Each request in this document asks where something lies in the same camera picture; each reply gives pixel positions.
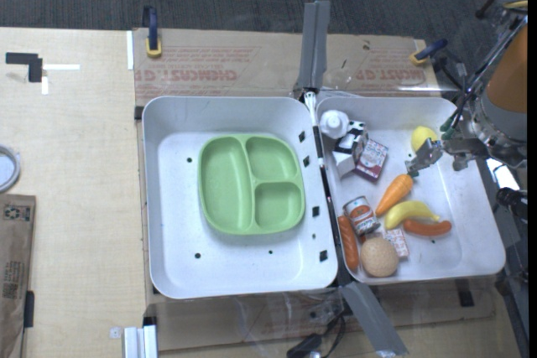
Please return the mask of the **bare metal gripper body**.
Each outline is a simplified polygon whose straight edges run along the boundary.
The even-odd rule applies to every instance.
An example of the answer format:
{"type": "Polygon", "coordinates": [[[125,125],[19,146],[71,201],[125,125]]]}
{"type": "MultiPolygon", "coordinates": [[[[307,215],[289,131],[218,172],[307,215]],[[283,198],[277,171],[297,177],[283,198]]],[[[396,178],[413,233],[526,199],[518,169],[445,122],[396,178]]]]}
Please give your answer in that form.
{"type": "Polygon", "coordinates": [[[512,112],[497,117],[465,112],[448,117],[441,125],[441,140],[455,158],[456,170],[475,158],[493,158],[512,169],[521,168],[527,161],[527,117],[512,112]]]}

